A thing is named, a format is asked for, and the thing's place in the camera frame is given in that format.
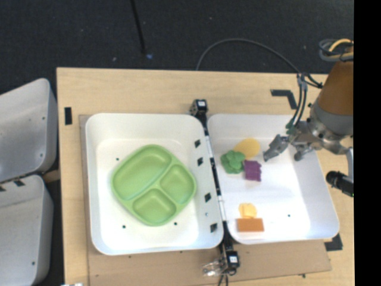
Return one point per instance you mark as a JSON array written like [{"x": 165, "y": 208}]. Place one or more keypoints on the purple grapes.
[{"x": 253, "y": 171}]

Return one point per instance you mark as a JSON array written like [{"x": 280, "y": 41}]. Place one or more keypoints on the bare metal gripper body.
[{"x": 320, "y": 139}]

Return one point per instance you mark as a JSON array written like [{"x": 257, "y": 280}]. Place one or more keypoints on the yellow toy cheese piece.
[{"x": 247, "y": 210}]

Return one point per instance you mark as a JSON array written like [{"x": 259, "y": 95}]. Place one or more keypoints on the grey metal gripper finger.
[
  {"x": 276, "y": 147},
  {"x": 302, "y": 153}
]

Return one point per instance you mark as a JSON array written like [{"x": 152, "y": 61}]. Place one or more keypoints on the black cylinder on white bracket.
[{"x": 339, "y": 182}]

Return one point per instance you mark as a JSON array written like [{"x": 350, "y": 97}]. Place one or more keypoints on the green broccoli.
[{"x": 232, "y": 162}]

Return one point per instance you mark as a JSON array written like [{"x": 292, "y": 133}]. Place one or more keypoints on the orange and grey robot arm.
[{"x": 337, "y": 91}]

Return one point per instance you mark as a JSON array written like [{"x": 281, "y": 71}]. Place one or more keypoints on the green divided plate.
[{"x": 143, "y": 171}]

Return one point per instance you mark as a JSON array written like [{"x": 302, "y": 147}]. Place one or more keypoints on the white plastic tray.
[
  {"x": 285, "y": 195},
  {"x": 110, "y": 237}
]

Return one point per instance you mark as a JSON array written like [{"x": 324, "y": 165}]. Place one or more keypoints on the orange toy bread slice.
[{"x": 250, "y": 225}]

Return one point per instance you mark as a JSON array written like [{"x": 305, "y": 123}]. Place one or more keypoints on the yellow round toy biscuit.
[{"x": 249, "y": 146}]

